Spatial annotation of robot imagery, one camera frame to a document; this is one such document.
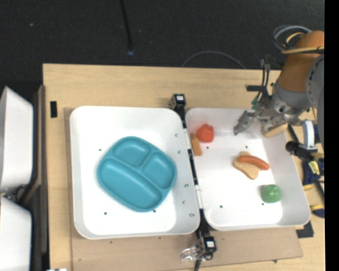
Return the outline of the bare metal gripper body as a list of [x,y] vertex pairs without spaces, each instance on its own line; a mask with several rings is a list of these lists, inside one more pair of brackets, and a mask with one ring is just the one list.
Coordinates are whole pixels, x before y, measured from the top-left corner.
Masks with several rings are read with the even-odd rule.
[[302,109],[293,108],[278,97],[268,97],[260,100],[255,118],[266,126],[297,125],[302,113]]

